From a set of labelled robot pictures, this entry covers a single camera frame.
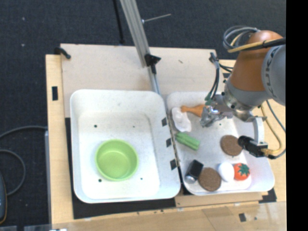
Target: green plate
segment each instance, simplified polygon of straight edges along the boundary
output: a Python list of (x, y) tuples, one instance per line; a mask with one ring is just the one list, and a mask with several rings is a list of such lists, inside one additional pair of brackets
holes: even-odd
[(135, 174), (139, 165), (136, 150), (123, 140), (103, 142), (95, 154), (98, 171), (108, 180), (127, 180)]

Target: red tomato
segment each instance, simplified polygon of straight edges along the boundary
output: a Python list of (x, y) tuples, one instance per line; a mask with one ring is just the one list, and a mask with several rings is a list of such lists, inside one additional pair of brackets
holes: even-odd
[(238, 163), (233, 166), (234, 178), (236, 180), (245, 180), (250, 175), (250, 169), (246, 164)]

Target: black backdrop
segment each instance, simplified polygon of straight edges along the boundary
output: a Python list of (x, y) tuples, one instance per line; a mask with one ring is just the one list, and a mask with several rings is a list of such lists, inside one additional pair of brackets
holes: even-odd
[[(144, 25), (150, 46), (216, 49), (235, 25), (253, 26), (286, 36), (286, 0), (136, 0), (143, 19), (172, 16)], [(122, 9), (125, 45), (133, 45)], [(47, 125), (45, 54), (60, 43), (119, 44), (112, 0), (0, 0), (0, 133), (28, 125)], [(23, 130), (0, 139), (0, 148), (18, 153), (27, 168), (22, 188), (8, 198), (1, 226), (48, 223), (44, 132)], [(0, 154), (8, 190), (22, 168)]]

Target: wooden table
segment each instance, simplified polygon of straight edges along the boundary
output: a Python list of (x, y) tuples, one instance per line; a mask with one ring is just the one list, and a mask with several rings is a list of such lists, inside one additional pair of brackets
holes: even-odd
[[(87, 219), (74, 219), (72, 207), (72, 193), (70, 187), (69, 164), (67, 155), (66, 128), (64, 119), (69, 115), (67, 106), (68, 97), (74, 90), (72, 80), (88, 74), (89, 68), (97, 69), (92, 76), (92, 85), (99, 89), (120, 89), (120, 90), (150, 90), (150, 84), (146, 71), (140, 66), (136, 49), (124, 46), (94, 46), (94, 45), (73, 45), (62, 44), (71, 56), (70, 60), (60, 55), (46, 55), (46, 80), (47, 80), (47, 103), (48, 103), (48, 129), (49, 129), (49, 169), (50, 169), (50, 204), (51, 223), (71, 223), (74, 230), (85, 228), (91, 223), (91, 230), (100, 230), (102, 224), (104, 230), (120, 230), (122, 225), (129, 225), (133, 230), (138, 230), (141, 224), (148, 229), (142, 230), (169, 230), (178, 228), (180, 230), (190, 227), (192, 230), (204, 230), (205, 227), (213, 227), (211, 215), (207, 209), (217, 208), (218, 211), (225, 211), (226, 207), (238, 205), (255, 205), (260, 208), (258, 201), (262, 199), (266, 192), (248, 192), (241, 194), (220, 194), (210, 196), (183, 195), (181, 192), (175, 197), (176, 208), (165, 210), (153, 210), (133, 213), (113, 214)], [(204, 49), (173, 49), (173, 48), (151, 48), (151, 53), (162, 57), (157, 65), (158, 82), (162, 96), (166, 96), (173, 91), (206, 91), (211, 88), (214, 79), (214, 67), (208, 61), (210, 52), (214, 50)], [(234, 61), (221, 61), (223, 64), (233, 65)], [(115, 86), (114, 76), (121, 78), (130, 73), (140, 74), (141, 78), (136, 78), (135, 74), (130, 78), (119, 80)], [(84, 88), (87, 83), (78, 80), (78, 88)], [(285, 124), (285, 107), (271, 102), (274, 111)], [(285, 134), (274, 122), (268, 113), (274, 128), (280, 135), (285, 145)], [(276, 139), (266, 130), (266, 141), (270, 147), (277, 147)], [(285, 155), (270, 162), (275, 176), (275, 192), (278, 205), (271, 205), (272, 208), (282, 209), (286, 205), (286, 169)], [(232, 216), (236, 210), (228, 209)]]

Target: brown disc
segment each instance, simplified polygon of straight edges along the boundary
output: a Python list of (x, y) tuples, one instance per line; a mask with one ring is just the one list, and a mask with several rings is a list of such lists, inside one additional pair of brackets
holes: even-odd
[(221, 185), (219, 173), (211, 167), (202, 169), (199, 177), (199, 184), (207, 191), (216, 191)]
[(241, 153), (242, 148), (237, 143), (237, 137), (233, 135), (225, 135), (220, 140), (220, 146), (223, 152), (230, 156), (237, 156)]

